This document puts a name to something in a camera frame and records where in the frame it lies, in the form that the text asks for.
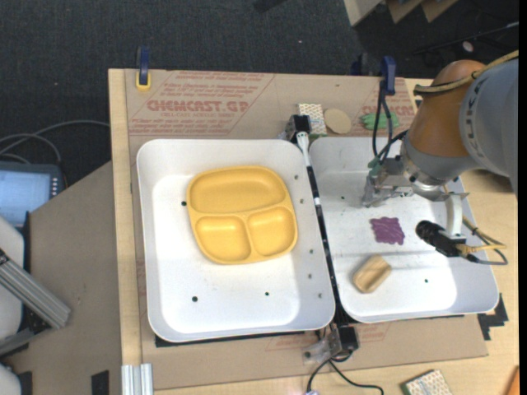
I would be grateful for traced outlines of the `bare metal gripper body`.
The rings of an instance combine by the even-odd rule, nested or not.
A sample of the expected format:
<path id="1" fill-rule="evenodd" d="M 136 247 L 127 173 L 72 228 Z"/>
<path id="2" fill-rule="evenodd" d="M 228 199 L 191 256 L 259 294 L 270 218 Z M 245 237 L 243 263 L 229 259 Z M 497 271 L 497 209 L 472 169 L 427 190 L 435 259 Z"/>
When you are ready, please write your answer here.
<path id="1" fill-rule="evenodd" d="M 407 157 L 383 160 L 375 157 L 368 164 L 368 168 L 368 178 L 375 180 L 376 188 L 399 188 L 395 198 L 418 195 L 433 202 L 444 201 L 447 198 L 447 194 L 441 190 L 445 181 L 426 174 Z"/>

